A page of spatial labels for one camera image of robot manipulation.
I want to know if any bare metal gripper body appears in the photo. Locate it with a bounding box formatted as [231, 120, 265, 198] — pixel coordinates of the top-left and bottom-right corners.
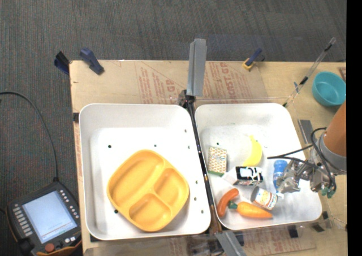
[293, 148, 337, 193]

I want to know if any blue bottle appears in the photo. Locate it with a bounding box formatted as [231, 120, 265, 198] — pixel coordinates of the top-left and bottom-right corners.
[272, 159, 288, 190]

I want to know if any white and orange can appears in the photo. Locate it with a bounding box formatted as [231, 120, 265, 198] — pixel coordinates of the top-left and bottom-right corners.
[250, 186, 285, 211]

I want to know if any yellow banana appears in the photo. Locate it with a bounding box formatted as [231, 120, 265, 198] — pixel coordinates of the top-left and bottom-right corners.
[242, 134, 264, 167]

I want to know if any black and white carton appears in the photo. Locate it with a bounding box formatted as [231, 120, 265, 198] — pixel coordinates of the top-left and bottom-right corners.
[222, 166, 265, 186]

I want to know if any orange carrot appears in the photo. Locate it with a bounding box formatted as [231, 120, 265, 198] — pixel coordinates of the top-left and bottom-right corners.
[228, 200, 274, 220]

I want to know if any orange sausage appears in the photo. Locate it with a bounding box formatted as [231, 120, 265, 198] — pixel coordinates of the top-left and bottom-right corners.
[217, 188, 240, 218]

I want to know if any white plastic tray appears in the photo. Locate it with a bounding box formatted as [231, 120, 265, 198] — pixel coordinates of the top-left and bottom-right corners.
[78, 103, 212, 241]
[194, 102, 324, 231]

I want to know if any orange and white carton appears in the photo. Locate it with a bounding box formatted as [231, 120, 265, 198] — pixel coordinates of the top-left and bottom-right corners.
[207, 146, 228, 177]

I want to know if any thin black rod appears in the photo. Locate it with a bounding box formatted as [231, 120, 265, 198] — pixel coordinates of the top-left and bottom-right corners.
[186, 101, 223, 233]

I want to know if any teal bowl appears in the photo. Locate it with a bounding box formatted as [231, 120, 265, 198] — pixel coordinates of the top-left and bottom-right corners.
[312, 71, 347, 108]

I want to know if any yellow divided plate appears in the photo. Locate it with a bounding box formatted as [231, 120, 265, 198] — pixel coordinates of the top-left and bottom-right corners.
[106, 149, 191, 233]

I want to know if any brown cardboard board red print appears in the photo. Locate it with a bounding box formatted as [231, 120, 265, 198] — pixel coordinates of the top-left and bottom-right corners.
[69, 59, 347, 256]

